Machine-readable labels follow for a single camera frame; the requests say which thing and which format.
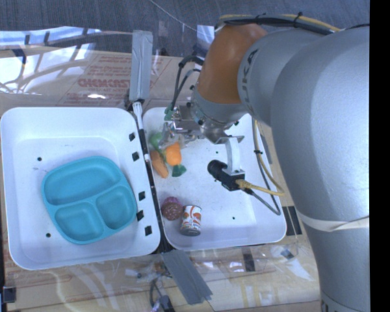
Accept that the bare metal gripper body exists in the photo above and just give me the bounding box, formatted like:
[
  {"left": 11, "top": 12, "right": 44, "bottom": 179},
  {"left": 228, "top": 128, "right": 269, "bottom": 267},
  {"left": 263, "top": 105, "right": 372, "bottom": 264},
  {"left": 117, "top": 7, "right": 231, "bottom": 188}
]
[{"left": 170, "top": 105, "right": 239, "bottom": 145}]

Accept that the orange carrot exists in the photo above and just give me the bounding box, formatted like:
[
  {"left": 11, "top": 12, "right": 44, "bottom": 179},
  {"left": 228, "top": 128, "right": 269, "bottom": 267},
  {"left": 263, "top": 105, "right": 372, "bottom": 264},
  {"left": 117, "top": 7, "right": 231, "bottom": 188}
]
[
  {"left": 164, "top": 142, "right": 187, "bottom": 177},
  {"left": 149, "top": 149, "right": 170, "bottom": 179}
]

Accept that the orange and white can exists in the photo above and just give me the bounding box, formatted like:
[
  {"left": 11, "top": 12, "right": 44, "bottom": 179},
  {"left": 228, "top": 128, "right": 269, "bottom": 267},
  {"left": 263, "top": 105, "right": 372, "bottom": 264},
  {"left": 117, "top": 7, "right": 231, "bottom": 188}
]
[{"left": 179, "top": 204, "right": 203, "bottom": 237}]

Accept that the white plastic tray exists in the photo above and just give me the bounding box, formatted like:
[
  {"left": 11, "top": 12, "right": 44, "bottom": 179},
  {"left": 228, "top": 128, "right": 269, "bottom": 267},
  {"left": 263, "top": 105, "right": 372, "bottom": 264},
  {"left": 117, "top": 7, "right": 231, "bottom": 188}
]
[
  {"left": 142, "top": 106, "right": 287, "bottom": 252},
  {"left": 0, "top": 106, "right": 162, "bottom": 271}
]

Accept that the blue divided plate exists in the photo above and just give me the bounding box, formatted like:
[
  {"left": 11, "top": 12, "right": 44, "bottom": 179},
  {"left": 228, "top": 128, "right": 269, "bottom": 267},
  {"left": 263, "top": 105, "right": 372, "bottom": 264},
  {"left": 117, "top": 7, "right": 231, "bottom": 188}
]
[{"left": 40, "top": 155, "right": 138, "bottom": 245}]

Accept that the brown cardboard board, red print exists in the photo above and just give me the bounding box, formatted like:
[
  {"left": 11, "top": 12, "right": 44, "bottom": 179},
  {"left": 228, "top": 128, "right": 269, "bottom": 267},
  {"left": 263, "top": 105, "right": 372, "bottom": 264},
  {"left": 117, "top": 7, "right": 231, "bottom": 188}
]
[{"left": 0, "top": 45, "right": 322, "bottom": 312}]

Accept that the black cylinder on white bracket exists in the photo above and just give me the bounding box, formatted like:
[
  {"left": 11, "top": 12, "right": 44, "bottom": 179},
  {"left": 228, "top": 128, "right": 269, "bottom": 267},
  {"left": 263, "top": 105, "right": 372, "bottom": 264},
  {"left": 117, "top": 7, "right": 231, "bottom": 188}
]
[{"left": 207, "top": 135, "right": 246, "bottom": 192}]

